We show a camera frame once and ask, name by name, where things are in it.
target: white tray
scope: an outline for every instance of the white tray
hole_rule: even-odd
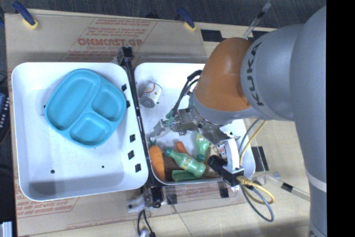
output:
[[[157,83],[162,88],[161,95],[158,99],[158,104],[154,108],[146,108],[140,106],[140,112],[143,121],[145,134],[148,135],[153,131],[153,127],[162,119],[165,120],[166,114],[175,105],[180,92],[187,80],[187,77],[194,71],[203,69],[204,64],[195,63],[142,63],[135,69],[134,76],[136,80],[137,93],[140,97],[147,84],[150,82]],[[189,104],[189,96],[184,96],[181,100],[179,109],[187,108]],[[237,140],[239,147],[246,129],[242,119],[234,120],[231,124],[221,128],[223,132],[232,132],[234,137],[240,137]],[[189,132],[186,135],[180,136],[176,132],[168,132],[167,135],[157,139],[157,145],[165,151],[166,148],[174,148],[174,143],[181,140],[186,150],[194,157],[197,155],[197,147],[195,146],[196,132]],[[244,175],[251,177],[255,173],[255,161],[249,147],[245,152],[243,167],[245,168]],[[212,179],[197,179],[185,182],[161,181],[165,185],[180,185],[193,183],[211,183],[221,181],[221,178]]]
[[[96,148],[65,139],[44,117],[51,93],[69,72],[79,68],[99,73],[119,89],[126,85],[124,94],[131,105],[109,140]],[[12,73],[12,88],[19,184],[27,197],[45,201],[110,193],[136,189],[147,181],[143,144],[122,67],[113,63],[23,63]]]

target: blue clamp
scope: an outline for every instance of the blue clamp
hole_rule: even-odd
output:
[[[18,1],[14,1],[12,4],[13,8],[20,13],[23,17],[22,22],[31,29],[36,29],[38,22],[32,17],[32,15],[28,12],[26,7],[19,3]]]
[[[185,9],[183,9],[183,7],[178,8],[176,12],[182,19],[184,19],[185,27],[187,29],[189,29],[190,31],[196,30],[194,20],[192,20],[191,15]]]

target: yellow cable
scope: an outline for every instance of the yellow cable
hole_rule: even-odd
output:
[[[249,180],[247,177],[245,176],[238,176],[237,177],[237,180],[239,181],[239,183],[242,185],[242,186],[253,186],[254,188],[257,188],[261,191],[263,191],[265,194],[267,194],[271,200],[268,201],[267,203],[269,204],[272,204],[274,201],[275,201],[275,198],[273,196],[273,194],[271,194],[267,189],[265,189],[263,186],[259,185],[259,184],[256,184],[254,183],[253,181]],[[245,191],[245,193],[249,196],[249,198],[251,198],[253,201],[255,201],[256,203],[258,204],[264,204],[263,201],[259,201],[257,199],[255,199],[247,190]]]
[[[263,126],[266,124],[266,120],[264,120],[262,122],[262,124],[259,126],[259,128],[255,131],[255,133],[252,135],[252,137],[249,139],[248,143],[245,145],[242,153],[240,154],[240,162],[239,162],[239,165],[241,166],[242,165],[242,162],[243,162],[243,157],[244,157],[244,154],[245,154],[245,151],[246,149],[248,148],[248,146],[251,144],[251,142],[254,140],[255,136],[258,135],[258,133],[261,131],[261,129],[263,128]]]

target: cardboard sheet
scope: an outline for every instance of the cardboard sheet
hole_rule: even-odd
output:
[[[162,59],[202,63],[218,42],[204,42],[200,29],[222,31],[222,36],[240,37],[247,27],[197,23],[191,32],[183,22],[145,18],[114,17],[57,11],[29,10],[39,22],[35,30],[22,23],[18,14],[6,14],[6,43],[9,83],[13,68],[23,62],[111,62],[119,48],[131,46],[135,64]],[[10,98],[12,88],[9,86]],[[137,198],[140,190],[37,202],[26,198],[19,187],[16,137],[12,132],[15,169],[17,229],[19,236],[121,223],[137,219],[126,201]],[[301,180],[300,186],[306,187]],[[150,216],[187,213],[245,203],[241,193],[227,189],[221,199],[217,183],[209,186],[178,186],[173,194],[177,204],[165,204]]]

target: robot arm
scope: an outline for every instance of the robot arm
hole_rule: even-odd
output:
[[[217,144],[228,139],[220,128],[243,118],[295,122],[310,185],[310,236],[327,236],[326,7],[305,24],[280,28],[254,43],[242,38],[221,42],[205,64],[188,109],[179,110],[168,125],[160,122],[151,135],[167,127],[198,129]]]

